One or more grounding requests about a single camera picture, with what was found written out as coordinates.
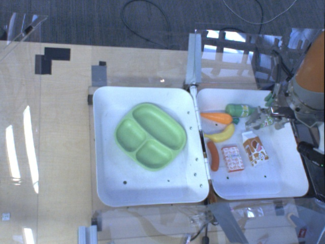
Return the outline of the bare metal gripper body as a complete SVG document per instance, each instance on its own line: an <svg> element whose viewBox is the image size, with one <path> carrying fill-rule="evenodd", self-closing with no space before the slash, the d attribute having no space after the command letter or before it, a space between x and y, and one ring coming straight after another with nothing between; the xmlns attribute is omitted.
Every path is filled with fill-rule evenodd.
<svg viewBox="0 0 325 244"><path fill-rule="evenodd" d="M282 89L281 84L275 84L269 94L269 115L277 119L294 119L294 110L290 106L290 94Z"/></svg>

